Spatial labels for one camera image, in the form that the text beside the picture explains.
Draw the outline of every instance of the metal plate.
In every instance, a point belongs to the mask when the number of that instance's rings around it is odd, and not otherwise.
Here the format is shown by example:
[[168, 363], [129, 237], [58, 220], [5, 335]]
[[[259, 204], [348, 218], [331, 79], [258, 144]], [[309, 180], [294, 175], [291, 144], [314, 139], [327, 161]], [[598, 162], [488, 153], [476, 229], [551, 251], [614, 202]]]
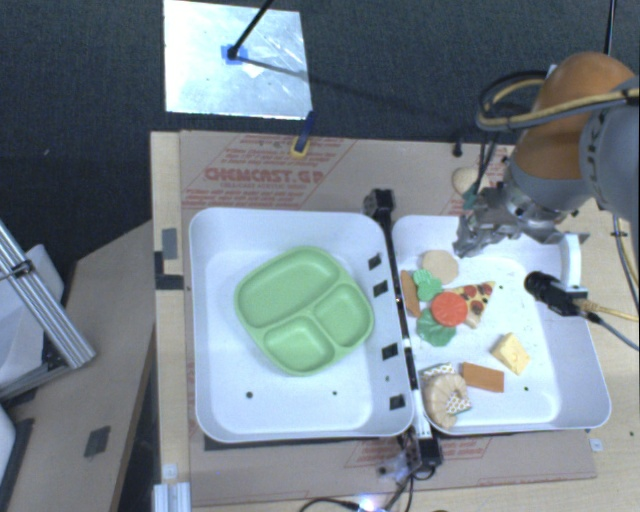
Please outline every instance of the metal plate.
[[297, 12], [269, 10], [228, 61], [258, 9], [165, 0], [169, 112], [304, 119], [313, 109]]

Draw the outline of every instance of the pizza slice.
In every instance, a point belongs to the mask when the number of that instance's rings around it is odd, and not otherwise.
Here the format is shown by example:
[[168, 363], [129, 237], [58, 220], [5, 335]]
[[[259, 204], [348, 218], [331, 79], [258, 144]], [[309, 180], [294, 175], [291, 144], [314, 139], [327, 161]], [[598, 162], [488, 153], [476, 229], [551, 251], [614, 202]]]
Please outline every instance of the pizza slice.
[[445, 292], [455, 293], [464, 299], [467, 303], [467, 317], [464, 323], [475, 329], [482, 319], [487, 304], [489, 304], [495, 285], [495, 281], [487, 281], [482, 284], [468, 284], [450, 288]]

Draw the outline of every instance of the yellow cheese toy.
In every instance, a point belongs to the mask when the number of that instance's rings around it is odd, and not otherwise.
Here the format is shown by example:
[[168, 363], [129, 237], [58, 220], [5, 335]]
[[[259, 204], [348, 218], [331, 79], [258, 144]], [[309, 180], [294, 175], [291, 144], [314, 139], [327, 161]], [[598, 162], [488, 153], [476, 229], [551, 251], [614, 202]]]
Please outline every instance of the yellow cheese toy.
[[502, 337], [491, 354], [516, 375], [520, 375], [531, 361], [531, 357], [512, 332]]

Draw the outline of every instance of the green divided plate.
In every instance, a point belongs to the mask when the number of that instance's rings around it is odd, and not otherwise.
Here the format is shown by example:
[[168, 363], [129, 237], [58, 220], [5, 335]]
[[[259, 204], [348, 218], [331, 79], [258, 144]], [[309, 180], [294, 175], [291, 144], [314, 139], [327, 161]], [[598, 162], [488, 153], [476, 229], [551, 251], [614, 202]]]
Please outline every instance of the green divided plate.
[[296, 247], [250, 272], [234, 303], [257, 345], [292, 375], [335, 363], [373, 329], [371, 305], [358, 285], [316, 247]]

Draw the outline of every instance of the black fabric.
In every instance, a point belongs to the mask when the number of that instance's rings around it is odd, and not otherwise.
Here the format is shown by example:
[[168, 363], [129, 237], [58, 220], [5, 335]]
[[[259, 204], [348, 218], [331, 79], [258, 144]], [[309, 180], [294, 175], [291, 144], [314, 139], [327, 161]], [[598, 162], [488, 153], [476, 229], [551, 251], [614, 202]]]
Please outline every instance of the black fabric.
[[[218, 2], [259, 6], [260, 1]], [[638, 72], [640, 4], [618, 2], [613, 55]], [[609, 2], [278, 0], [301, 12], [319, 135], [451, 140], [479, 91], [602, 51]], [[301, 123], [164, 111], [160, 0], [0, 2], [0, 219], [71, 263], [148, 220], [149, 133], [296, 133]]]

